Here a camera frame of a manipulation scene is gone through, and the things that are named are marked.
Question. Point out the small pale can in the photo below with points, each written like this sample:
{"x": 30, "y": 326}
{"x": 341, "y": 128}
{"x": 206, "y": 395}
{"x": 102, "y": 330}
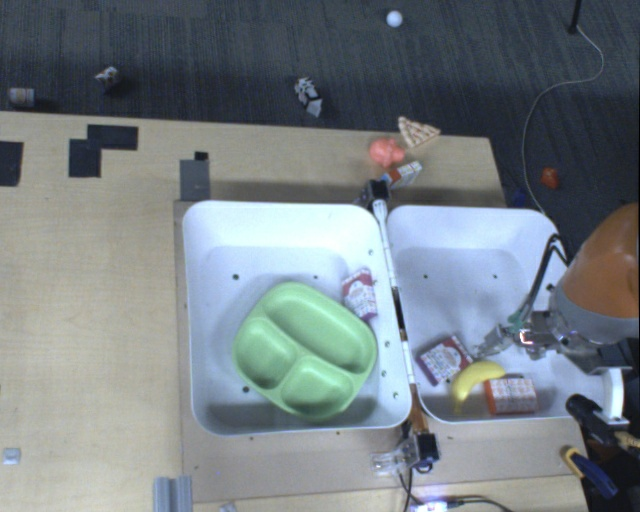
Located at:
{"x": 21, "y": 96}

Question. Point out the orange carton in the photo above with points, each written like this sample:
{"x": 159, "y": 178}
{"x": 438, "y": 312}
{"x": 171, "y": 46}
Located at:
{"x": 511, "y": 396}

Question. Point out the white ball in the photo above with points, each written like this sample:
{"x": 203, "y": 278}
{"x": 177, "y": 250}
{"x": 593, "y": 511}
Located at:
{"x": 394, "y": 18}

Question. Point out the pizza slice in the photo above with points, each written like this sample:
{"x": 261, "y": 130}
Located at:
{"x": 415, "y": 131}

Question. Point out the white plastic tray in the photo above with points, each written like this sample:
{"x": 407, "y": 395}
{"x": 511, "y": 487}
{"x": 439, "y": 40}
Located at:
{"x": 465, "y": 280}
{"x": 225, "y": 380}

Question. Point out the green divided plate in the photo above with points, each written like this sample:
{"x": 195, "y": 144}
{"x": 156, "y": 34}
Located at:
{"x": 305, "y": 350}

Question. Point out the pink lumpy toy food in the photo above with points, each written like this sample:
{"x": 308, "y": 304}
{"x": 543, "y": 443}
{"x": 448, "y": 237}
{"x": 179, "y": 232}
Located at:
{"x": 386, "y": 152}

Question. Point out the red lumpy toy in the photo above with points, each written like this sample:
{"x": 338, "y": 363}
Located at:
{"x": 550, "y": 178}

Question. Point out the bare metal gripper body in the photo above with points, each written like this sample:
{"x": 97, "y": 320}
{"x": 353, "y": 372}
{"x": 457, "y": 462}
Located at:
{"x": 560, "y": 335}

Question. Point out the purple and white carton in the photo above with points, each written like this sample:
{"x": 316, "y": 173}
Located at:
{"x": 442, "y": 360}

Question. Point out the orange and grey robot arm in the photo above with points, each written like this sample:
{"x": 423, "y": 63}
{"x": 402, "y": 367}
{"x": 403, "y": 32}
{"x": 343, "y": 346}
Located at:
{"x": 605, "y": 270}

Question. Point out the black cylinder on white bracket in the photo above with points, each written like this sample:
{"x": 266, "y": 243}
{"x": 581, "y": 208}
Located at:
{"x": 590, "y": 412}

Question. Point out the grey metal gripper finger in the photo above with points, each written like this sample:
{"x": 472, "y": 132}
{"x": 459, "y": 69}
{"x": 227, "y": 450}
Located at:
{"x": 539, "y": 352}
{"x": 495, "y": 341}

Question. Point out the small white cube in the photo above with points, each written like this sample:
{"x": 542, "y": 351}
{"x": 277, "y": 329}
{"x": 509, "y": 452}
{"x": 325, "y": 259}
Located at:
{"x": 11, "y": 456}

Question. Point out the small brown and white packet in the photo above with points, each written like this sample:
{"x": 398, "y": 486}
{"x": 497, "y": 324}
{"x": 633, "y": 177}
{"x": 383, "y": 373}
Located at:
{"x": 106, "y": 76}

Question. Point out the yellow banana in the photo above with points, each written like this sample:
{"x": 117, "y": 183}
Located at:
{"x": 472, "y": 377}

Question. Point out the red and white small carton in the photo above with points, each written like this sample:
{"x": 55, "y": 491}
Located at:
{"x": 404, "y": 174}

